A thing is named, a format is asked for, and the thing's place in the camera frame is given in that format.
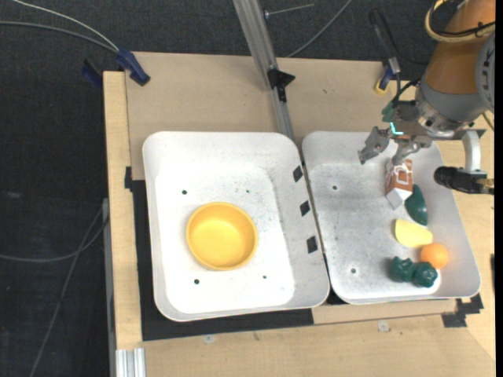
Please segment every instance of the orange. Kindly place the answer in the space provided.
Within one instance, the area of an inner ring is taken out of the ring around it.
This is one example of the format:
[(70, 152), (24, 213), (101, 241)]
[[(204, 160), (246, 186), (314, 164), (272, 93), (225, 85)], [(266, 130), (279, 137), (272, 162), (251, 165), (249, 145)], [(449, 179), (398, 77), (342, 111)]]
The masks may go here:
[(421, 249), (420, 258), (422, 262), (429, 262), (433, 268), (441, 269), (449, 261), (449, 252), (443, 244), (431, 243)]

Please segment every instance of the yellow bowl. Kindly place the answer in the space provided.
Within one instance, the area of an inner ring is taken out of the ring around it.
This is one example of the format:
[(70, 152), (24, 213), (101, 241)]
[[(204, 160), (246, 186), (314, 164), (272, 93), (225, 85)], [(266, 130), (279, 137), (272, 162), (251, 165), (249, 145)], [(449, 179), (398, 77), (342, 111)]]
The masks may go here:
[(249, 215), (230, 203), (208, 203), (193, 212), (186, 239), (193, 256), (210, 269), (236, 269), (250, 261), (258, 235)]

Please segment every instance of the white tray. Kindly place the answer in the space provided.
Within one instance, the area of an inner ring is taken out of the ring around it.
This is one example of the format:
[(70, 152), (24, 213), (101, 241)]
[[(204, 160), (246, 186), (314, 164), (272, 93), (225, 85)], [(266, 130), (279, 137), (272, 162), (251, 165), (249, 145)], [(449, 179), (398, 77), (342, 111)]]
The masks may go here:
[(428, 208), (428, 229), (444, 244), (448, 265), (430, 287), (397, 283), (389, 277), (394, 256), (419, 261), (419, 250), (398, 243), (397, 218), (413, 221), (404, 206), (393, 210), (384, 196), (384, 166), (395, 154), (386, 151), (365, 165), (358, 150), (368, 133), (317, 131), (303, 140), (310, 189), (334, 291), (345, 302), (365, 304), (430, 298), (462, 298), (480, 289), (480, 275), (452, 190), (437, 185), (433, 174), (443, 165), (438, 147), (413, 154), (413, 180)]
[[(146, 139), (143, 156), (154, 298), (164, 316), (189, 321), (326, 300), (329, 278), (316, 222), (312, 210), (301, 213), (309, 195), (305, 178), (298, 178), (299, 152), (287, 137), (159, 132)], [(206, 269), (186, 244), (191, 213), (215, 201), (241, 207), (257, 227), (257, 251), (239, 269)]]

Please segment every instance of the small box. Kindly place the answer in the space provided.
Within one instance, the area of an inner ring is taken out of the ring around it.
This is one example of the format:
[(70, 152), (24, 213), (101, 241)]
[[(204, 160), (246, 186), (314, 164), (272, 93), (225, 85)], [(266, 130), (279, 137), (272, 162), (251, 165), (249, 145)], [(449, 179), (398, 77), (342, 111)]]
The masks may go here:
[(397, 166), (391, 161), (387, 162), (385, 195), (393, 209), (400, 207), (412, 195), (412, 191), (412, 160), (405, 159)]

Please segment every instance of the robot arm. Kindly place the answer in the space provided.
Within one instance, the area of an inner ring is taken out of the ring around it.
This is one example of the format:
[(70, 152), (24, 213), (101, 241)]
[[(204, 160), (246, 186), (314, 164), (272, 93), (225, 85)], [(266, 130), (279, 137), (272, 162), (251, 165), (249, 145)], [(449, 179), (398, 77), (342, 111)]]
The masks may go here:
[[(479, 137), (473, 122), (485, 111), (494, 113), (496, 0), (461, 0), (445, 31), (431, 27), (433, 12), (449, 0), (438, 0), (425, 18), (427, 33), (439, 41), (421, 79), (409, 82), (382, 111), (386, 130), (374, 127), (358, 151), (360, 162), (379, 155), (394, 140), (393, 165), (428, 148), (434, 140), (461, 140), (465, 168), (439, 168), (435, 180), (450, 189), (494, 194), (494, 181), (480, 170)], [(413, 101), (400, 101), (416, 87)]]

